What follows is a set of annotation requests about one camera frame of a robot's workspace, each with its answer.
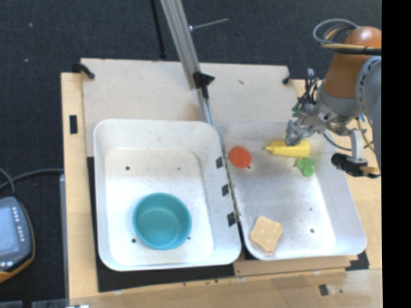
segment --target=white sink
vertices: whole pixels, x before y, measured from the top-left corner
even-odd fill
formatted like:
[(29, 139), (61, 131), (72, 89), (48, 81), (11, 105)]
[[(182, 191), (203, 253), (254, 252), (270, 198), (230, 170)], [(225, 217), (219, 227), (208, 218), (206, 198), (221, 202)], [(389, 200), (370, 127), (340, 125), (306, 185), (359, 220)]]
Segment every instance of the white sink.
[[(230, 264), (241, 252), (218, 132), (196, 121), (109, 119), (94, 131), (98, 250), (118, 271)], [(134, 232), (132, 213), (151, 193), (168, 193), (190, 211), (191, 234), (155, 250)]]
[[(235, 146), (252, 155), (250, 169), (228, 162), (245, 245), (265, 261), (357, 255), (365, 250), (365, 232), (346, 175), (332, 163), (336, 149), (322, 135), (307, 140), (314, 174), (306, 178), (296, 158), (274, 156), (265, 147), (284, 139), (287, 123), (232, 123), (220, 133), (227, 153)], [(267, 255), (249, 240), (256, 219), (283, 226), (275, 252)]]

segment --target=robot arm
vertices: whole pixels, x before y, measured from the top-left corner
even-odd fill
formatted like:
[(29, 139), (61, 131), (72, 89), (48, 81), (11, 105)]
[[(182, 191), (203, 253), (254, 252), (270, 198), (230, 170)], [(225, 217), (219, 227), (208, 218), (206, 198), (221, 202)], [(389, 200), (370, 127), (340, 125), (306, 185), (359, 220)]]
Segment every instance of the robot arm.
[[(326, 24), (337, 23), (324, 34), (318, 30)], [(342, 44), (332, 38), (349, 31)], [(381, 31), (369, 26), (333, 19), (316, 26), (314, 38), (335, 55), (321, 85), (317, 86), (314, 72), (306, 74), (306, 92), (294, 106), (293, 116), (286, 131), (285, 143), (300, 143), (314, 133), (330, 130), (337, 135), (349, 135), (352, 156), (337, 154), (333, 163), (353, 176), (364, 175), (367, 161), (362, 157), (362, 130), (349, 129), (347, 124), (360, 114), (372, 126), (374, 147), (381, 170)]]

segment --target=toy bread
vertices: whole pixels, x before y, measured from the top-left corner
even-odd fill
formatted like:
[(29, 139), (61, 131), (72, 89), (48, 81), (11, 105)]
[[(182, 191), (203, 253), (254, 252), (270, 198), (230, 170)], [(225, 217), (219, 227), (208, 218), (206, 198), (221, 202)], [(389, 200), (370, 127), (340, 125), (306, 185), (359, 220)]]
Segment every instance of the toy bread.
[(272, 255), (282, 233), (283, 226), (280, 223), (260, 216), (250, 232), (249, 239), (265, 253)]

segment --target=blue bowl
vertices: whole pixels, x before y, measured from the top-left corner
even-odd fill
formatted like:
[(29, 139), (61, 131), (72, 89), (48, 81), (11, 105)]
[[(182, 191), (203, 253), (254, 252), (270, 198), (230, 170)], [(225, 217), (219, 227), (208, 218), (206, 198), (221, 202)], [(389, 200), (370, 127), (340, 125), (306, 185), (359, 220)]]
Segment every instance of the blue bowl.
[(191, 231), (191, 216), (178, 198), (155, 193), (145, 196), (137, 204), (133, 226), (145, 245), (157, 250), (169, 250), (187, 239)]

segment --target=wire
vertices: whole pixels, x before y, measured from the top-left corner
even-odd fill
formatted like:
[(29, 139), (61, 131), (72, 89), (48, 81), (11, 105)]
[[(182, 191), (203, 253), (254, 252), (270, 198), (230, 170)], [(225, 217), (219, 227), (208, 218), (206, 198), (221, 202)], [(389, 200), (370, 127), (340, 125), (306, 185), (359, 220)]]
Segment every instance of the wire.
[(19, 181), (21, 181), (21, 180), (24, 180), (24, 179), (26, 179), (26, 178), (29, 178), (29, 177), (32, 177), (32, 176), (37, 176), (37, 175), (43, 175), (43, 174), (47, 174), (47, 173), (51, 173), (51, 174), (53, 174), (53, 173), (58, 173), (58, 174), (61, 174), (61, 173), (63, 173), (64, 172), (64, 170), (63, 169), (53, 169), (53, 168), (51, 168), (51, 169), (39, 169), (39, 170), (34, 170), (34, 171), (30, 171), (30, 172), (27, 172), (27, 173), (23, 173), (23, 174), (21, 174), (21, 175), (19, 175), (19, 176), (16, 176), (16, 177), (14, 177), (14, 178), (11, 178), (10, 180), (11, 180), (11, 182), (10, 182), (10, 180), (7, 182), (7, 183), (5, 183), (5, 184), (1, 184), (0, 185), (0, 191), (3, 189), (3, 188), (5, 188), (7, 185), (11, 185), (11, 184), (13, 184), (12, 185), (12, 188), (14, 188), (13, 186), (14, 186), (14, 183), (15, 182), (19, 182)]
[[(323, 34), (322, 38), (318, 36), (319, 29), (323, 28), (325, 25), (333, 24), (335, 25), (329, 27)], [(334, 53), (343, 53), (351, 55), (373, 55), (380, 56), (382, 53), (381, 48), (376, 47), (366, 47), (366, 46), (357, 46), (353, 44), (343, 44), (340, 42), (335, 42), (333, 39), (343, 31), (351, 31), (359, 26), (351, 21), (346, 19), (328, 19), (322, 21), (314, 27), (313, 38), (321, 44), (323, 48), (326, 48)]]
[(368, 140), (368, 138), (366, 138), (364, 131), (362, 131), (362, 126), (361, 126), (361, 122), (359, 119), (357, 119), (357, 124), (359, 129), (361, 130), (361, 134), (362, 134), (362, 138), (363, 140), (367, 143), (367, 145), (370, 147), (370, 150), (372, 150), (372, 152), (375, 154), (375, 150), (374, 148), (371, 146), (370, 141)]
[(293, 107), (293, 111), (295, 112), (293, 116), (297, 116), (299, 112), (304, 108), (304, 105), (307, 103), (315, 104), (314, 94), (315, 91), (318, 89), (318, 78), (314, 77), (314, 70), (307, 69), (306, 74), (304, 76), (305, 79), (305, 91), (304, 94), (298, 98), (297, 104)]
[[(330, 144), (334, 145), (335, 147), (339, 148), (340, 150), (343, 150), (343, 151), (352, 151), (351, 148), (346, 148), (346, 147), (343, 147), (343, 146), (338, 145), (338, 144), (337, 144), (336, 142), (334, 142), (331, 138), (329, 138), (325, 133), (323, 133), (322, 135), (324, 136), (325, 139), (327, 139), (327, 141), (328, 141)], [(368, 147), (371, 148), (372, 142), (367, 142), (367, 141), (366, 141), (366, 143), (367, 143), (367, 145), (365, 145), (363, 148), (364, 148), (364, 149), (365, 149), (365, 148), (368, 148)]]
[(0, 168), (0, 173), (6, 177), (8, 183), (6, 183), (5, 185), (10, 185), (10, 187), (12, 188), (12, 194), (13, 196), (15, 196), (15, 185), (14, 185), (14, 181), (12, 179), (12, 177), (2, 168)]

